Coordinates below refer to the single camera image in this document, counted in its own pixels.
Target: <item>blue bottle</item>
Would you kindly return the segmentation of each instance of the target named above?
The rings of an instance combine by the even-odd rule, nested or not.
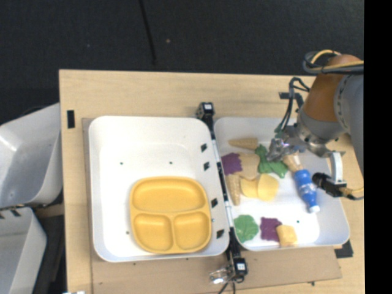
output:
[[[302,169],[294,172],[294,180],[298,193],[302,200],[306,203],[310,213],[317,213],[320,207],[317,204],[316,186],[311,180],[311,174],[308,170]]]

